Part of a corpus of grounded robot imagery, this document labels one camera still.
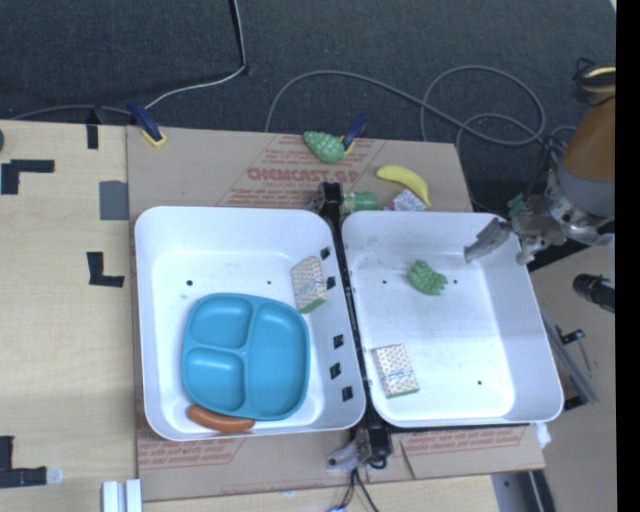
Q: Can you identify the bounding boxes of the brown cardboard board red print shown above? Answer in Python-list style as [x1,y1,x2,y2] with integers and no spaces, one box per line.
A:
[124,124,547,503]

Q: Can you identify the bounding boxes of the yellow banana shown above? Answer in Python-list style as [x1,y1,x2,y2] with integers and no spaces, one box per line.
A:
[375,164,433,209]

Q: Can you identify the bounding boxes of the black cylinder on white bracket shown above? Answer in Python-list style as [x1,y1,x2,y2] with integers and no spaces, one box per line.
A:
[572,272,617,315]

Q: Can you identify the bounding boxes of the green grapes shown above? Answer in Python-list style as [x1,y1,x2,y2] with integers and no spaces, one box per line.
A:
[302,130,348,165]

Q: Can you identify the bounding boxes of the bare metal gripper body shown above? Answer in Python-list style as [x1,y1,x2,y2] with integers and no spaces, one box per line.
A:
[510,191,616,252]

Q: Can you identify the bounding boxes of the orange dotted white carton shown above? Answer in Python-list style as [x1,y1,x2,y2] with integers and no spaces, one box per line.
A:
[289,255,330,315]
[370,343,421,400]

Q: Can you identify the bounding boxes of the green bottle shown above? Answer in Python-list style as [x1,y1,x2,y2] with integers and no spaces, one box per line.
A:
[339,190,379,216]

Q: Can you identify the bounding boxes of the green broccoli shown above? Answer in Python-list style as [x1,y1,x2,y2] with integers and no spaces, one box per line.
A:
[405,258,449,297]

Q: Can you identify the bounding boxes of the pink and white packet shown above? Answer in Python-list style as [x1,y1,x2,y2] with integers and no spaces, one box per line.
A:
[383,188,428,213]

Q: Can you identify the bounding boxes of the black block with wires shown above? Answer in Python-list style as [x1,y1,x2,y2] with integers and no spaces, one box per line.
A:
[308,181,346,215]
[366,425,395,460]

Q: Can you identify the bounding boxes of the white plastic tray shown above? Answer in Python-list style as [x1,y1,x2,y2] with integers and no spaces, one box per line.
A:
[133,205,368,443]
[340,209,566,429]

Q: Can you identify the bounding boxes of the blue divided plate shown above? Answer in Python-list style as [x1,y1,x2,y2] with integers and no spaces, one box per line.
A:
[180,292,312,422]

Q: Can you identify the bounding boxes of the orange sausage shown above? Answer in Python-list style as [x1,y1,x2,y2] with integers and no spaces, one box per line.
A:
[185,403,258,435]

